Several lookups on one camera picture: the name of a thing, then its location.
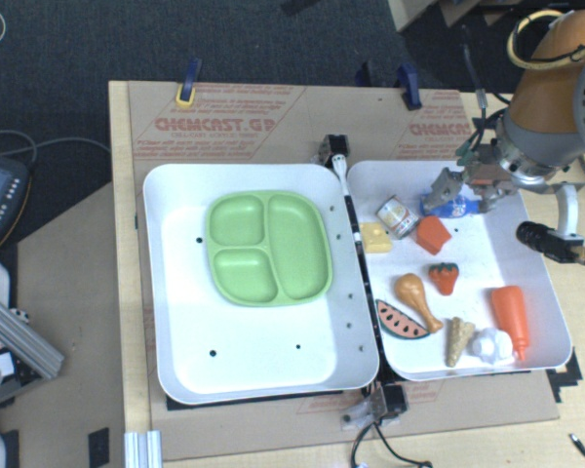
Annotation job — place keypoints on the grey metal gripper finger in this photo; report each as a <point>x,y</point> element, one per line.
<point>446,188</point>
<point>490,200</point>

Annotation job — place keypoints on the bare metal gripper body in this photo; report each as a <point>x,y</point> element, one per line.
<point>490,166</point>

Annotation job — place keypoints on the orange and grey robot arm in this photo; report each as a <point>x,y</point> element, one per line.
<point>546,90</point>

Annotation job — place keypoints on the blue and white packet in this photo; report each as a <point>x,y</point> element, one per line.
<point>460,208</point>

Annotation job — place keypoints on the orange carton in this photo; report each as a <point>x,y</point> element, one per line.
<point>433,234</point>

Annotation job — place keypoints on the small white and red can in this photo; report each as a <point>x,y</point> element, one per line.
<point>397,217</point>

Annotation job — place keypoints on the white plastic tray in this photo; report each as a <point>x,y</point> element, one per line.
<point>473,261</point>
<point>253,349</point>

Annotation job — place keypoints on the yellow cheese wedge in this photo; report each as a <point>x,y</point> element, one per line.
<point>374,239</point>

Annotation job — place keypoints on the red strawberry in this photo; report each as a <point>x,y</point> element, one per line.
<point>443,278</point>

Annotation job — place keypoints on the thin black and white rod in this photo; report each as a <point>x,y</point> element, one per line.
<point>357,234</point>

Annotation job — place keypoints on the orange chicken drumstick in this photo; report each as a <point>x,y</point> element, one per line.
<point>412,293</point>

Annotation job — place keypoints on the orange squeeze bottle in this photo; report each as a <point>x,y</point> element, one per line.
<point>511,315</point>

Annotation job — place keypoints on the tan ice cream cone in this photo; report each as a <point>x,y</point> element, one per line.
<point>457,339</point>

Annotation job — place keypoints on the red watermelon slice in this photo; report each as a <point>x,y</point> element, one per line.
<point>397,324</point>

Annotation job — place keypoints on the white crumpled lump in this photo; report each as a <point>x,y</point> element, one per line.
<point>492,346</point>

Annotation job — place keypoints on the green divided plate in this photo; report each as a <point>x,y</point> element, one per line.
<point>295,246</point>

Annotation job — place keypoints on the brown cardboard board red print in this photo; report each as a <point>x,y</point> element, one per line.
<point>253,125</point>

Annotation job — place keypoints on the black cylinder on white bracket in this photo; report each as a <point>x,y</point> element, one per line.
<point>546,239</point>

